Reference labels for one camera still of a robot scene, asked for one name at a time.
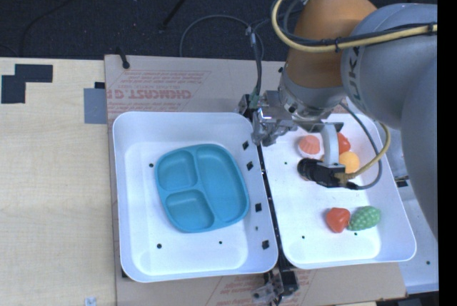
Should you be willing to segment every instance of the white tray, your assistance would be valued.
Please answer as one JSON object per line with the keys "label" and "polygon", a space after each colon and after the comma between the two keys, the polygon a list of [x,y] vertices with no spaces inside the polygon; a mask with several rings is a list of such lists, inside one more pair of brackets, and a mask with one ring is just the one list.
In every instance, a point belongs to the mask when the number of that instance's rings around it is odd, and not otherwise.
{"label": "white tray", "polygon": [[[127,112],[115,120],[121,265],[132,280],[260,273],[274,267],[278,247],[251,132],[249,121],[237,113]],[[202,143],[223,146],[234,157],[246,182],[249,211],[225,228],[184,233],[166,216],[149,165],[169,151]]]}
{"label": "white tray", "polygon": [[[366,116],[359,118],[380,150],[382,143],[373,121]],[[332,114],[327,121],[344,123],[341,132],[349,138],[351,151],[358,154],[361,165],[375,156],[366,134],[351,115]],[[416,253],[416,240],[386,157],[381,159],[381,179],[372,188],[325,188],[305,181],[297,172],[297,163],[302,159],[298,141],[306,134],[299,128],[279,137],[276,144],[263,148],[286,258],[303,269],[411,259]],[[377,172],[378,165],[375,164],[352,181],[366,185],[372,182]],[[329,230],[325,214],[330,208],[347,208],[353,213],[365,205],[381,210],[382,218],[377,226],[356,232],[333,233]]]}

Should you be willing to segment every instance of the beige tabletop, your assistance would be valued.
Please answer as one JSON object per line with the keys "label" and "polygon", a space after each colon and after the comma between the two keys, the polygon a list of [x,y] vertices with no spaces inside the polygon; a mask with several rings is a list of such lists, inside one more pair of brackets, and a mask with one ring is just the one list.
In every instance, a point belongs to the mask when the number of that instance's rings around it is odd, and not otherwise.
{"label": "beige tabletop", "polygon": [[[25,103],[0,104],[0,304],[116,305],[108,126],[84,121],[104,61],[0,58],[0,75],[18,63],[54,70],[52,83],[26,84]],[[397,264],[376,269],[391,280],[373,276],[376,297],[404,295]]]}

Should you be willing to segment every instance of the toy tomato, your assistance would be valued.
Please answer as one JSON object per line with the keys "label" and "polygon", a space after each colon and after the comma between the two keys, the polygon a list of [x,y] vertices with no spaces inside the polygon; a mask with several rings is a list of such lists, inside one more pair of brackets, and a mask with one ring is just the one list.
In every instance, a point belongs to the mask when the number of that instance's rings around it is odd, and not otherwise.
{"label": "toy tomato", "polygon": [[342,233],[351,219],[351,213],[346,208],[333,207],[327,212],[327,225],[335,233]]}
{"label": "toy tomato", "polygon": [[337,135],[340,154],[349,151],[351,149],[351,143],[349,143],[348,138],[345,137],[345,135],[343,135],[341,132],[338,132]]}

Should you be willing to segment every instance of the blue plate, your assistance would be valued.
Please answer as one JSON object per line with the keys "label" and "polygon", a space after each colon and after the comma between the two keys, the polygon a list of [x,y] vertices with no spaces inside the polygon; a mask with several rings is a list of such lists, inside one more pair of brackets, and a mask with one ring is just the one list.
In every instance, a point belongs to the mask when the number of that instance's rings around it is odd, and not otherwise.
{"label": "blue plate", "polygon": [[179,230],[215,230],[246,216],[246,184],[233,156],[222,146],[180,148],[161,156],[154,167],[161,202]]}

